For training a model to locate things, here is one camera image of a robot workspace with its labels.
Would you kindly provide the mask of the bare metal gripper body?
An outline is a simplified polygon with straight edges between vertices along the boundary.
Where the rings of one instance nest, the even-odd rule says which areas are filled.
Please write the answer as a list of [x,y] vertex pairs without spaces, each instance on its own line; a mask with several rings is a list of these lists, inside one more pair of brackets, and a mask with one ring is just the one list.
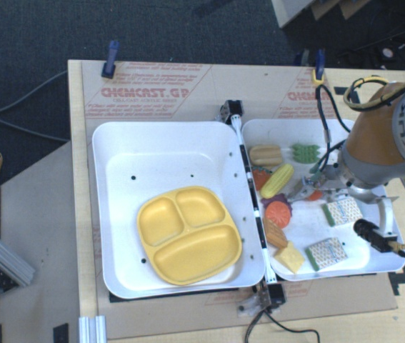
[[381,166],[330,165],[304,179],[307,190],[316,189],[331,197],[346,194],[364,203],[373,204],[379,198],[373,189],[381,185]]

